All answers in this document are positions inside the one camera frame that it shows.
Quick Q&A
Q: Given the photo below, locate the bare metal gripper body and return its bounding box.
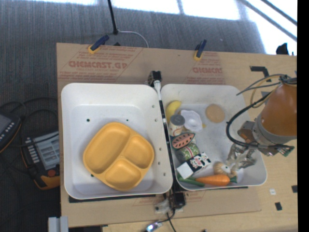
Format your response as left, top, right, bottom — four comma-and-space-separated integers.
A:
237, 120, 279, 157

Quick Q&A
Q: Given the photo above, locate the white plastic tray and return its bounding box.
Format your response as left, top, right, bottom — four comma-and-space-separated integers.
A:
60, 82, 174, 200
160, 83, 268, 191

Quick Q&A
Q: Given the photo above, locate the orange carrot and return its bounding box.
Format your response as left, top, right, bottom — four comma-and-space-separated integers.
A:
195, 174, 239, 187

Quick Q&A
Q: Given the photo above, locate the tan round biscuit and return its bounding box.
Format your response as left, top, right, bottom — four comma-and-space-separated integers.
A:
205, 103, 226, 124

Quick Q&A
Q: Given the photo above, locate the cow print milk carton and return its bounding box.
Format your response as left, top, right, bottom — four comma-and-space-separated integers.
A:
176, 152, 212, 180

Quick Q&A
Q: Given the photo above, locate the green patterned can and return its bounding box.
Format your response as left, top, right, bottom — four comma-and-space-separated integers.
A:
175, 143, 201, 163

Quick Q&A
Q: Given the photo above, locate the white fried egg toy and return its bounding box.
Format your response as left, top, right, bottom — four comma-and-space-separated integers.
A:
180, 109, 204, 133

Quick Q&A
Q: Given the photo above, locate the red watermelon slice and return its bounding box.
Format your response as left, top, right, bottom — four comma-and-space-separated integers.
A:
171, 132, 196, 151

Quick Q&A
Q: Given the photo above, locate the small can with grey lid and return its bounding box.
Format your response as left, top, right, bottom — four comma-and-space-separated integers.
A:
168, 114, 186, 137

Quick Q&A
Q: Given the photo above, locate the thin black and white rod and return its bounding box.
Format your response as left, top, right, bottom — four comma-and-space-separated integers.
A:
154, 80, 180, 193

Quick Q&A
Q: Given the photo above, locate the yellow banana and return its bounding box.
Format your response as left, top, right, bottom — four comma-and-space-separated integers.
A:
165, 100, 182, 124

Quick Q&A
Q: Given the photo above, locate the brown cardboard board red print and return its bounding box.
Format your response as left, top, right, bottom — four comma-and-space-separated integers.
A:
56, 42, 263, 228

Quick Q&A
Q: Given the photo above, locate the yellow divided plate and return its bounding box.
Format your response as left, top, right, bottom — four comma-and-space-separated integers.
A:
82, 121, 155, 192

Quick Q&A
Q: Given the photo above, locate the black block with thin wires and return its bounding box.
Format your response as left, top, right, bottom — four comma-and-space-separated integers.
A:
147, 70, 163, 86
169, 191, 187, 209

